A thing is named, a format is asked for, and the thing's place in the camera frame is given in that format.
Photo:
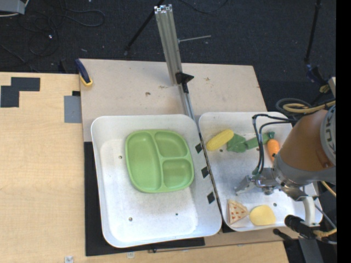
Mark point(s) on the green leafy toy vegetable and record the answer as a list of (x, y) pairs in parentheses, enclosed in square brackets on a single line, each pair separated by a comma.
[(237, 144)]

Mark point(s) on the pizza slice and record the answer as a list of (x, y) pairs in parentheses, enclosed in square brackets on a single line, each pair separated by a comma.
[(235, 212)]

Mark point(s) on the yellow round biscuit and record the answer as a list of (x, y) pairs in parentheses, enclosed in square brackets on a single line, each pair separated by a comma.
[(261, 215)]

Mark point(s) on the black cylinder on white bracket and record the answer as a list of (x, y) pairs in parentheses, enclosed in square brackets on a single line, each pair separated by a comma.
[(301, 226)]

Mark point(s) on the pale wood board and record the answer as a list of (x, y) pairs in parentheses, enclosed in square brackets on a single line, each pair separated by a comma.
[(137, 92)]

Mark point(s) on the orange carrot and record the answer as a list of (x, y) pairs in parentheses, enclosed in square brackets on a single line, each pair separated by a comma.
[(272, 147)]

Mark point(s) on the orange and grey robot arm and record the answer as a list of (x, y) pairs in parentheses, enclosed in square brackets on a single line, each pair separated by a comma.
[(301, 147)]

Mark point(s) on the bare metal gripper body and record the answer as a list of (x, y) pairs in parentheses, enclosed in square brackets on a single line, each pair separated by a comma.
[(267, 181)]

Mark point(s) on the yellow corn cob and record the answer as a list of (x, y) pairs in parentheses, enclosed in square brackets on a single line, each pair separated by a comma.
[(219, 140)]

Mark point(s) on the white plastic tray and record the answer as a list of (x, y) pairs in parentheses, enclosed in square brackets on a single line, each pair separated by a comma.
[(235, 168), (153, 215)]

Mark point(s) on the thin black and white rod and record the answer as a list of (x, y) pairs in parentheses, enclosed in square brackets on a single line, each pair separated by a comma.
[(187, 103)]

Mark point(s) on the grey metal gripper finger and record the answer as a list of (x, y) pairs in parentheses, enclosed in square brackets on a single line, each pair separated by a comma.
[(247, 179), (242, 188)]

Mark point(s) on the green divided plate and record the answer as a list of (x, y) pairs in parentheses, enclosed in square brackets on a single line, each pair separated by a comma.
[(142, 160)]

